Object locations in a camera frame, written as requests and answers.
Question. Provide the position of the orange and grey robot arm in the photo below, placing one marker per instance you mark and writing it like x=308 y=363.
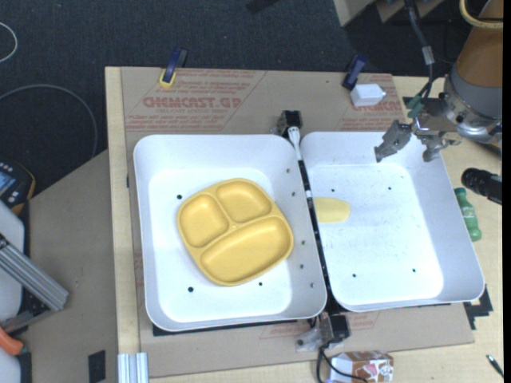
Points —
x=481 y=58

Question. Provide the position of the brown cardboard board, red print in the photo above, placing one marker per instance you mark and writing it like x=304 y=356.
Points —
x=239 y=106

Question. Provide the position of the brown and white carton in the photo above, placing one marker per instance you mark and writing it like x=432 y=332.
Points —
x=367 y=367

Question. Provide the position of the small white box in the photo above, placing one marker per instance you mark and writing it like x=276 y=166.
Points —
x=367 y=94

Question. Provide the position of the black pen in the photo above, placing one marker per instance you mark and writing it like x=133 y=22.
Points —
x=495 y=365

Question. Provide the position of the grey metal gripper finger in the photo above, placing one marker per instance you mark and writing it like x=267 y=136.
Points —
x=433 y=150
x=393 y=140

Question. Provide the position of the thin black and white rod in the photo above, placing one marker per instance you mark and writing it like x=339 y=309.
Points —
x=306 y=182

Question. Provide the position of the yellow divided plate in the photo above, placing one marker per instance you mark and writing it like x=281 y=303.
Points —
x=239 y=245

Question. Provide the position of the white plastic tray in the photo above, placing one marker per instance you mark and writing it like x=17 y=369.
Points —
x=167 y=230
x=383 y=245

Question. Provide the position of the pale yellow oval toy food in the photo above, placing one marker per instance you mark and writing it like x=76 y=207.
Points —
x=331 y=210

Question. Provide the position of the green plastic bottle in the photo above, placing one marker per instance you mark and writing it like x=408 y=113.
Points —
x=469 y=214

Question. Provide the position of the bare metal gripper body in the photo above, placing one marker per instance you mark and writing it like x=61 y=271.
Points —
x=437 y=124

